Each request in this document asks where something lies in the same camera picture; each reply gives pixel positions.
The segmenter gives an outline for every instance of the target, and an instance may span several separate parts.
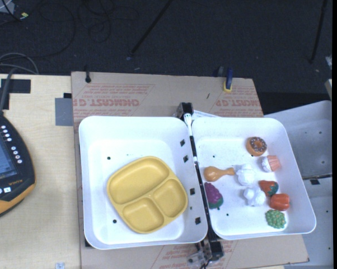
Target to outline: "cardboard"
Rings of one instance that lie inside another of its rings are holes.
[[[86,246],[83,232],[81,161],[78,126],[91,115],[170,117],[181,102],[221,117],[263,117],[253,80],[234,78],[223,91],[224,78],[72,72],[74,141],[82,268],[190,268],[194,244],[98,250]],[[301,235],[222,240],[224,256],[211,268],[252,268],[307,262]]]

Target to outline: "chocolate donut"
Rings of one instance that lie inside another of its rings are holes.
[[[267,150],[267,144],[265,143],[264,139],[260,137],[250,137],[247,140],[247,151],[252,156],[261,156]]]

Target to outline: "yellow plate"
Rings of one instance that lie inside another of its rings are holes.
[[[188,204],[178,177],[154,156],[140,158],[116,171],[107,181],[106,190],[121,218],[138,233],[164,227]]]

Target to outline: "white tray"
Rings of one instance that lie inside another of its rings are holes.
[[[305,234],[316,226],[316,218],[300,175],[287,133],[281,122],[272,118],[199,118],[193,122],[197,158],[204,179],[204,168],[215,166],[236,170],[242,164],[251,164],[258,181],[274,180],[278,193],[290,196],[290,208],[284,211],[287,224],[275,229],[267,224],[265,213],[271,209],[268,198],[262,206],[247,205],[237,175],[225,175],[212,184],[221,192],[220,210],[209,210],[212,228],[223,239],[235,240],[262,236]],[[277,155],[282,167],[267,173],[261,166],[261,157],[252,157],[246,149],[246,140],[258,136],[268,145],[266,155]]]
[[[208,225],[183,121],[173,117],[88,117],[79,126],[79,142],[84,231],[93,247],[114,249],[196,243],[204,239]],[[162,159],[180,179],[189,199],[182,215],[150,234],[131,230],[106,193],[113,173],[145,156]]]

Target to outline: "black fabric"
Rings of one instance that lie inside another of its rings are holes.
[[[260,97],[327,93],[333,0],[327,0],[313,63],[323,0],[173,0],[127,59],[168,1],[13,0],[15,16],[28,17],[18,22],[0,12],[0,57],[24,54],[42,75],[88,69],[213,76],[230,67],[233,77],[253,79]],[[2,63],[34,71],[24,57]],[[9,70],[0,67],[0,73]]]

